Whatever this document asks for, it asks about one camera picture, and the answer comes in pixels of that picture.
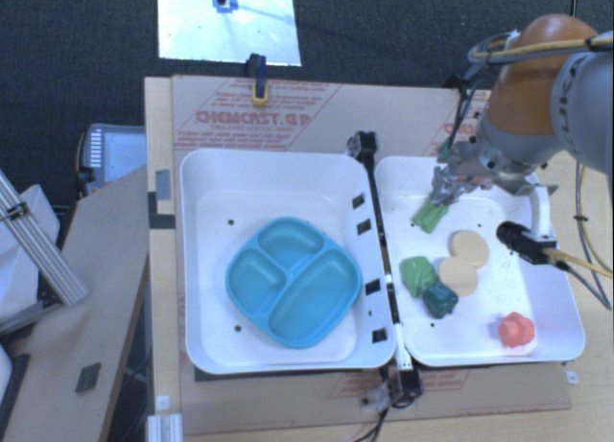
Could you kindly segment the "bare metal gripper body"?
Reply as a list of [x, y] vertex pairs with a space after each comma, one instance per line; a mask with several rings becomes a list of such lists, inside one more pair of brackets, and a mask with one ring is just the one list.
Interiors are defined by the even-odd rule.
[[518, 190], [526, 183], [531, 166], [505, 156], [488, 141], [444, 141], [437, 150], [437, 162], [448, 182], [464, 182], [464, 190], [499, 186]]

